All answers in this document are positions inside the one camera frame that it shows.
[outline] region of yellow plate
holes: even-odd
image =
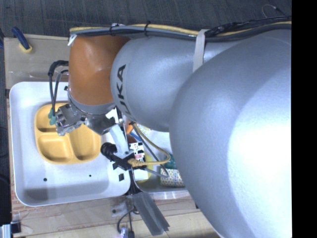
[[[56,108],[66,103],[57,103]],[[35,115],[34,128],[36,145],[44,160],[53,164],[74,164],[91,161],[100,153],[100,136],[84,124],[59,136],[56,126],[48,118],[51,105],[41,107]]]

